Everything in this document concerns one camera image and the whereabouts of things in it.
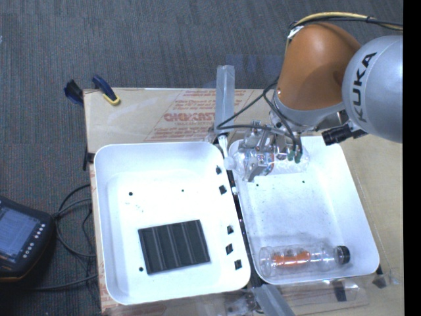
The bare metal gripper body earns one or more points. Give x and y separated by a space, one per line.
263 140

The clear plastic bottle white cap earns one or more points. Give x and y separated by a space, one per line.
289 168

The brown cardboard board red print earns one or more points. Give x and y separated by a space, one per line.
138 117

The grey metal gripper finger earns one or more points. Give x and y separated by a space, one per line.
245 145
254 171

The white plastic tray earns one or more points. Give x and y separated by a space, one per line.
296 209
171 183

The clear plastic bottle black cap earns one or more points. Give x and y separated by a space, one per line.
306 258

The black ribbed rectangular pad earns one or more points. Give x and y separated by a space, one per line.
173 246

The black cylinder on white bracket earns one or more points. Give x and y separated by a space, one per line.
338 134

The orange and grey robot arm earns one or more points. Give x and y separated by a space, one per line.
329 74

